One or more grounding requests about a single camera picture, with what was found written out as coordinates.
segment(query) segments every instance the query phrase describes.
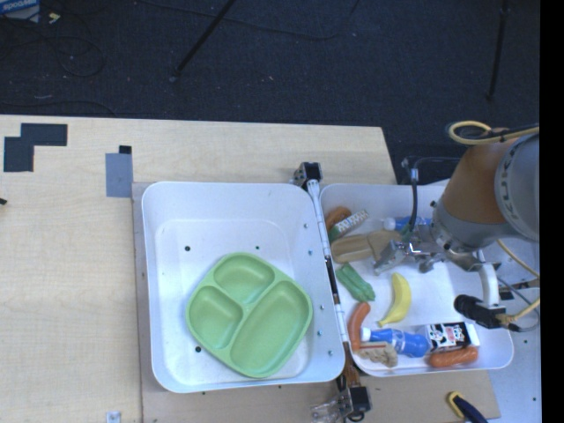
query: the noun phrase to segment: yellow cable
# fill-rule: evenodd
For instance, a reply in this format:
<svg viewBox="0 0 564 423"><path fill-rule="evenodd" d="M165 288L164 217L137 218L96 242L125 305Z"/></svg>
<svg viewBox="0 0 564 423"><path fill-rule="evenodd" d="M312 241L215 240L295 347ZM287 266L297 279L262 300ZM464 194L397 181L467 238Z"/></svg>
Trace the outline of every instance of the yellow cable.
<svg viewBox="0 0 564 423"><path fill-rule="evenodd" d="M459 137L455 133L455 131L456 131L456 129L459 129L460 127L478 127L480 129L482 129L483 131L491 131L492 128L489 125L484 124L483 122L478 122L478 121L461 121L461 122L455 122L455 123L450 124L450 126L449 126L449 136L450 136L450 138L453 139L454 141L457 141L460 144L463 144L463 145L485 145L485 144L490 144L490 143L497 143L497 142L500 142L502 140L512 139L512 138L515 138L515 137L522 137L522 136L525 136L525 135L530 135L532 133L539 133L539 127L531 127L531 128L528 128L528 129L516 131L514 133L509 133L507 135L499 135L498 137L486 137L486 138L474 139L474 138Z"/></svg>
<svg viewBox="0 0 564 423"><path fill-rule="evenodd" d="M513 260L515 260L517 263L523 266L524 269L527 270L530 274L536 276L537 278L540 278L540 273L533 270L528 264L526 264L523 260L521 260L518 256L516 256L515 253L511 249L509 249L503 241L497 240L497 244L499 244L501 248L505 252L507 252Z"/></svg>
<svg viewBox="0 0 564 423"><path fill-rule="evenodd" d="M534 308L538 307L540 305L540 296L535 299L531 304L529 304L526 308L524 308L523 310L521 310L520 312L514 314L514 315L508 315L508 314L498 314L497 318L502 322L502 323L513 323L515 321L517 321L519 318L521 318L523 315L527 315L529 312L531 312Z"/></svg>

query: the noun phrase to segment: hinge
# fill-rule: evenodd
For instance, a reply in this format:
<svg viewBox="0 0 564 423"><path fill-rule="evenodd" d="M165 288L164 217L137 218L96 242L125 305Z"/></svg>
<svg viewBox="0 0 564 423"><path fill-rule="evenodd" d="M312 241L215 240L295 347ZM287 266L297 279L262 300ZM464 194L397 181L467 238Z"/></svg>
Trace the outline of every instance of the hinge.
<svg viewBox="0 0 564 423"><path fill-rule="evenodd" d="M337 323L339 332L341 334L341 340L343 341L343 343L349 343L350 339L349 332L346 328L345 311L341 307L340 303L335 304L335 314L337 315Z"/></svg>

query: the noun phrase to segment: blue tube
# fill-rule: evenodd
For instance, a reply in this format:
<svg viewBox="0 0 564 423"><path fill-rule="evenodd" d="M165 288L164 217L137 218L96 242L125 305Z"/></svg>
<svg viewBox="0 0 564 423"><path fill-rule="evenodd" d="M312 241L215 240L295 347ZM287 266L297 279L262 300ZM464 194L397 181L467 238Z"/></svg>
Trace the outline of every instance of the blue tube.
<svg viewBox="0 0 564 423"><path fill-rule="evenodd" d="M360 339L370 342L390 343L398 354L405 354L409 357L423 357L431 348L424 335L413 334L399 329L370 330L362 328L360 330Z"/></svg>

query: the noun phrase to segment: divided white bin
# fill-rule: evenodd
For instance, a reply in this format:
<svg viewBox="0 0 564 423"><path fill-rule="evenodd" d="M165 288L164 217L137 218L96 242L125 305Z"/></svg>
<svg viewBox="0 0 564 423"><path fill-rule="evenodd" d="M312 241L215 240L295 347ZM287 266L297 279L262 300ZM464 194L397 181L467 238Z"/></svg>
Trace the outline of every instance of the divided white bin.
<svg viewBox="0 0 564 423"><path fill-rule="evenodd" d="M345 350L308 193L280 183L157 182L143 194L142 212L152 370L165 389L327 382L341 373ZM234 252L260 256L297 281L312 301L313 317L296 351L263 379L198 351L185 323L191 292L220 258Z"/></svg>
<svg viewBox="0 0 564 423"><path fill-rule="evenodd" d="M418 187L418 216L431 218L431 203L438 201L444 186L425 185ZM412 187L410 185L369 185L369 184L333 184L323 188L321 204L325 214L331 209L343 205L353 213L366 210L369 218L348 235L368 234L383 229L383 220L387 217L409 216L412 212ZM373 273L372 257L351 266L372 285L376 299L370 302L371 311L363 326L380 329L377 321L382 319L393 300L391 273L396 271L409 282L412 290L412 305L400 323L387 324L384 327L406 329L428 323L453 323L463 321L473 323L479 337L479 357L469 364L460 364L450 368L430 367L425 358L398 356L397 366L385 367L382 363L362 359L354 354L355 363L365 373L373 376L420 375L444 372L445 370L496 369L506 367L513 359L513 341L508 330L487 329L465 318L454 309L454 300L459 294L469 294L481 299L482 282L477 272L467 272L451 262L435 263L434 268L421 273L414 259L408 257L400 265L383 272L379 276ZM334 263L337 269L340 264ZM348 321L357 301L338 283L338 294L345 320Z"/></svg>
<svg viewBox="0 0 564 423"><path fill-rule="evenodd" d="M419 187L419 215L431 216L432 200L442 186ZM325 214L338 205L369 214L350 234L382 228L388 216L411 212L412 190L404 185L335 184L322 187ZM339 324L325 266L323 245L309 194L289 183L156 182L142 198L143 225L151 327L152 371L167 390L190 393L260 385L327 382L345 365L341 334L356 301L338 283L344 321ZM279 268L309 295L313 317L306 335L287 363L274 375L252 378L235 372L199 349L185 322L190 294L205 274L225 255L247 252ZM407 317L390 327L466 321L454 310L458 294L482 296L477 273L450 263L438 263L425 274L407 259L397 268L376 276L372 258L351 265L376 292L365 326L377 329L392 301L390 274L397 271L410 282L412 307ZM476 325L479 359L460 369L505 367L513 357L507 330ZM417 375L433 373L423 359L399 356L397 367L353 358L368 375Z"/></svg>

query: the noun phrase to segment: dark carpet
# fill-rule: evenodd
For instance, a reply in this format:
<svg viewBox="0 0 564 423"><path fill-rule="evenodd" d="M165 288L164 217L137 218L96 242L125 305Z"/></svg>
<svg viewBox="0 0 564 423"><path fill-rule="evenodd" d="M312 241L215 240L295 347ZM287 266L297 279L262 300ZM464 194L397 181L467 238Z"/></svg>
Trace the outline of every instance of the dark carpet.
<svg viewBox="0 0 564 423"><path fill-rule="evenodd" d="M41 0L38 23L0 19L0 112L378 126L398 182L406 157L459 158L452 122L539 123L540 0L236 0L179 68L227 1ZM454 167L425 164L421 183Z"/></svg>

